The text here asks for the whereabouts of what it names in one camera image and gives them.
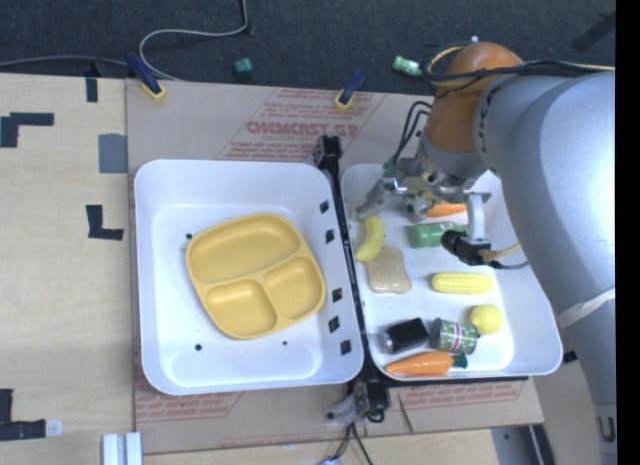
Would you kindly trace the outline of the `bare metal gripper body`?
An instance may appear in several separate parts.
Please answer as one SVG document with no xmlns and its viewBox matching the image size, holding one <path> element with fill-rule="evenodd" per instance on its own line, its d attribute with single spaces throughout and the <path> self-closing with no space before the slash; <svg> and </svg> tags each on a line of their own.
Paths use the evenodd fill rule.
<svg viewBox="0 0 640 465">
<path fill-rule="evenodd" d="M 383 165 L 384 186 L 405 197 L 462 203 L 475 182 L 475 155 L 403 157 Z"/>
</svg>

